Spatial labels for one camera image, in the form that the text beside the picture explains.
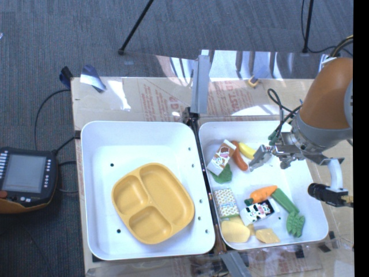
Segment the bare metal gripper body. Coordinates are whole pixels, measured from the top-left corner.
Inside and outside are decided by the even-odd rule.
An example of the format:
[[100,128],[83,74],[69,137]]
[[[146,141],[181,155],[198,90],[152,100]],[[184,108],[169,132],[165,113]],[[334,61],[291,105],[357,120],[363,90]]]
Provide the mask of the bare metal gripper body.
[[282,132],[272,147],[272,154],[276,157],[296,155],[299,157],[298,160],[308,159],[314,163],[325,163],[326,156],[323,154],[325,149],[305,139],[300,133]]

